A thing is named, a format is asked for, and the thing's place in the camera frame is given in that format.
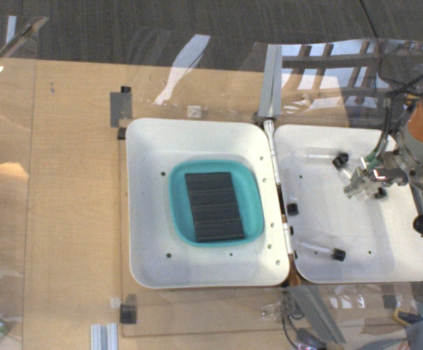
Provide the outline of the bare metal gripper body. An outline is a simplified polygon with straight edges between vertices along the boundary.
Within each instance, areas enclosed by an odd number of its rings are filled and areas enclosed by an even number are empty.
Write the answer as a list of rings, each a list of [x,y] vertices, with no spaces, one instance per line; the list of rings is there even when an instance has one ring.
[[[405,150],[383,152],[366,167],[368,177],[384,186],[409,184],[423,193],[423,164]]]

